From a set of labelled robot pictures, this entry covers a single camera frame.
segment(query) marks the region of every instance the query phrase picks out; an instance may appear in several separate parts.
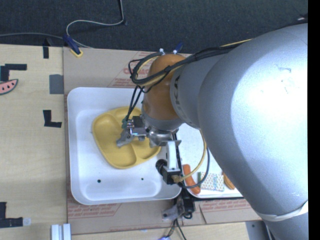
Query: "white tray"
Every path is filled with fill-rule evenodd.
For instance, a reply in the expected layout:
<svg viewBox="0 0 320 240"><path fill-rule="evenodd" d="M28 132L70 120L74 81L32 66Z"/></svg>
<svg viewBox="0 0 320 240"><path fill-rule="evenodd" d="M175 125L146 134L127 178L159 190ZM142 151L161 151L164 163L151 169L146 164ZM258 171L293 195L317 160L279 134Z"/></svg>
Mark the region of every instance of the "white tray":
<svg viewBox="0 0 320 240"><path fill-rule="evenodd" d="M166 151L150 160L128 169L112 167L103 155L92 134L94 119L109 111L130 104L133 89L79 87L68 94L68 137L71 192L73 197L84 205L127 203L152 200L165 200L177 197L181 189L177 185L167 185L156 170L159 159L165 159ZM141 108L141 95L137 107ZM182 164L195 168L201 159L203 142L198 130L183 124L177 133ZM207 159L200 167L206 171ZM222 170L212 158L211 173ZM197 198L241 197L235 189L225 187L225 191L201 190Z"/></svg>

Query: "cardboard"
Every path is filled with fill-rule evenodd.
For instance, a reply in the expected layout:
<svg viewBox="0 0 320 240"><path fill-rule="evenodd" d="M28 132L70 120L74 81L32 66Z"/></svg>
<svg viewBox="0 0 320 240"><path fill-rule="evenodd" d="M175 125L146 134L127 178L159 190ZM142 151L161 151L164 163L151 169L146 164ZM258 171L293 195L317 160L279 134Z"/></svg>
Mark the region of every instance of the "cardboard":
<svg viewBox="0 0 320 240"><path fill-rule="evenodd" d="M68 142L68 93L77 87L133 88L128 64L142 59L151 52L83 48L77 58L70 49L63 48L63 76L65 100L65 149L67 161L67 217L72 234L169 228L170 220L163 220L163 211L174 205L173 200L82 205L75 201L70 191ZM139 76L148 73L149 62ZM195 202L191 219L183 219L183 226L244 222L260 220L249 203L243 199L215 199Z"/></svg>

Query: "yellow plate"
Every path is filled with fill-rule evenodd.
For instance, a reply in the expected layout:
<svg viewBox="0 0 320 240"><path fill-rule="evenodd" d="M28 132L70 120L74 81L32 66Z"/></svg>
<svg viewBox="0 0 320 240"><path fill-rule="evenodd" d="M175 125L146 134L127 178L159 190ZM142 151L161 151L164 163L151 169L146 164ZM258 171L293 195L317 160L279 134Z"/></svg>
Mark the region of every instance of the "yellow plate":
<svg viewBox="0 0 320 240"><path fill-rule="evenodd" d="M119 107L96 117L92 123L92 133L100 152L110 165L118 169L127 169L148 161L160 152L161 147L149 146L149 139L139 141L135 138L122 147L117 139L122 132L122 120L128 113L128 106ZM139 116L141 110L134 108L132 116Z"/></svg>

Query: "white cable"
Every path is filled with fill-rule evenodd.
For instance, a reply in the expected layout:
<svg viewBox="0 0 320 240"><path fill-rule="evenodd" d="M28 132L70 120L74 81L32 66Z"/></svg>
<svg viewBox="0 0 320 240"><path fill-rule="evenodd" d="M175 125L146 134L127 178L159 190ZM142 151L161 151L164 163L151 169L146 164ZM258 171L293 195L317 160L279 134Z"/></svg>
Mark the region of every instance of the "white cable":
<svg viewBox="0 0 320 240"><path fill-rule="evenodd" d="M271 214L263 214L263 213L259 213L257 211L256 214L258 214L261 219L265 220L265 221L269 221L269 222L280 222L280 221L284 221L284 220L288 220L291 219L292 217L298 216L298 215L302 215L302 214L306 214L309 211L309 205L308 205L308 200L298 209L289 212L287 214L283 214L283 215L271 215Z"/></svg>
<svg viewBox="0 0 320 240"><path fill-rule="evenodd" d="M65 29L66 34L67 34L68 36L70 36L70 34L69 34L69 27L70 27L72 24L77 23L77 22L85 22L85 23L97 24L97 25L102 25L102 26L107 26L107 27L120 25L121 23L123 23L123 22L125 21L125 16L124 16L124 10L123 10L123 5L122 5L122 0L120 0L120 10L121 10L121 18L122 18L122 19L121 19L119 22L117 22L117 23L108 24L108 23L96 22L96 21L86 20L86 19L77 19L77 20L75 20L75 21L70 22L70 23L66 26L66 29ZM80 43L80 42L76 41L75 39L73 39L73 41L74 41L76 44L78 44L78 45L80 45L80 46L82 46L82 47L93 48L93 47L91 47L91 46L87 46L87 45L85 45L85 44L83 44L83 43Z"/></svg>

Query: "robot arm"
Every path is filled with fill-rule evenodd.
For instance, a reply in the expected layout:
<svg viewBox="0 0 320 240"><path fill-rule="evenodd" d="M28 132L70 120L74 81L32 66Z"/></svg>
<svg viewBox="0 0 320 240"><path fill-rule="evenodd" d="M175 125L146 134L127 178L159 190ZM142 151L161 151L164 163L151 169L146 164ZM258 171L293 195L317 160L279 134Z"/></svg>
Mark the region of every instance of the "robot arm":
<svg viewBox="0 0 320 240"><path fill-rule="evenodd" d="M140 118L151 145L164 146L182 123L201 130L219 166L276 239L309 239L308 24L188 63L168 55L153 63L158 71L150 69L151 75L162 72L158 82L143 86ZM164 75L171 65L174 72Z"/></svg>

